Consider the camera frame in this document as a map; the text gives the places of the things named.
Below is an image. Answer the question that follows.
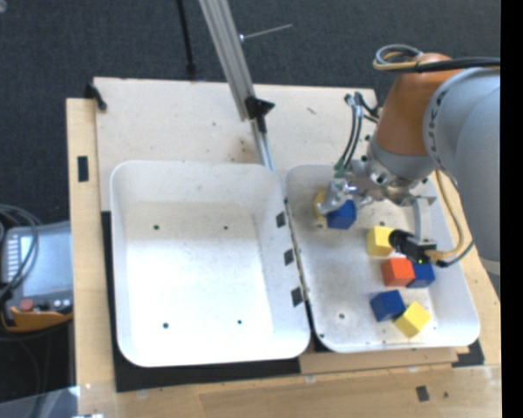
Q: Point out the yellow cube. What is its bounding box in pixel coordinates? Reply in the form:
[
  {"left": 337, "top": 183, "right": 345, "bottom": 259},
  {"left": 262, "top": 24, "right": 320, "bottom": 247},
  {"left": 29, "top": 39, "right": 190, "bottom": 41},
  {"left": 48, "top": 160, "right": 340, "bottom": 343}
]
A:
[
  {"left": 365, "top": 226, "right": 396, "bottom": 258},
  {"left": 393, "top": 300, "right": 433, "bottom": 340},
  {"left": 312, "top": 190, "right": 331, "bottom": 225}
]

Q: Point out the orange cube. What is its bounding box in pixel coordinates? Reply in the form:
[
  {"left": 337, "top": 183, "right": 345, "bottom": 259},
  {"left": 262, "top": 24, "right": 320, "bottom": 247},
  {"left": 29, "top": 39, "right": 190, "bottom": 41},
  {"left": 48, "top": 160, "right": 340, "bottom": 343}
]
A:
[{"left": 380, "top": 257, "right": 416, "bottom": 288}]

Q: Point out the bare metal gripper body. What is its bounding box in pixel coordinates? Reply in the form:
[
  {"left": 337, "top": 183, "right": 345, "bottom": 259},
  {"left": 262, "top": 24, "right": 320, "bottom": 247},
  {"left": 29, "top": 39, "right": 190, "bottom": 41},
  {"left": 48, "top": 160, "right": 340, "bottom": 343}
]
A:
[{"left": 329, "top": 158, "right": 429, "bottom": 207}]

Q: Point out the pale wood board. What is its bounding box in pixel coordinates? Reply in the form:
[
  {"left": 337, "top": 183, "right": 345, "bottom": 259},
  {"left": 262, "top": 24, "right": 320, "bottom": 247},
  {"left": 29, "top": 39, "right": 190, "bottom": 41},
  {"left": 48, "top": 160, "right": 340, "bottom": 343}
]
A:
[{"left": 93, "top": 76, "right": 459, "bottom": 374}]

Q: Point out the blue cube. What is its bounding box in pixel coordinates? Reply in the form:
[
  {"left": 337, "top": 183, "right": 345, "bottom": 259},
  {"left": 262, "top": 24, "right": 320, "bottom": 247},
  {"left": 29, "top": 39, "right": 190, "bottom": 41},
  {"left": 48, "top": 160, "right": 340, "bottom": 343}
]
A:
[
  {"left": 406, "top": 261, "right": 437, "bottom": 289},
  {"left": 369, "top": 289, "right": 407, "bottom": 323},
  {"left": 326, "top": 199, "right": 358, "bottom": 231}
]

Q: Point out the white plastic tray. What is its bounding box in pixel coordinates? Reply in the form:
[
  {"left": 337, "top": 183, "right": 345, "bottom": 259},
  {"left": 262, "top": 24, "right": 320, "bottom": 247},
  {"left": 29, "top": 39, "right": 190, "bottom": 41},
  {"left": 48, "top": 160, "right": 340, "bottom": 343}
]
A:
[
  {"left": 284, "top": 163, "right": 481, "bottom": 354},
  {"left": 109, "top": 159, "right": 312, "bottom": 368}
]

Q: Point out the black cylinder on white bracket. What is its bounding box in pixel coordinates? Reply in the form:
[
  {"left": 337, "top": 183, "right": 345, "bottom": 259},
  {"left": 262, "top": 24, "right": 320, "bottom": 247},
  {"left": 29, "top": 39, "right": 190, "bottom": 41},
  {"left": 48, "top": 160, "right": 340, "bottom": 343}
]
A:
[{"left": 389, "top": 194, "right": 438, "bottom": 266}]

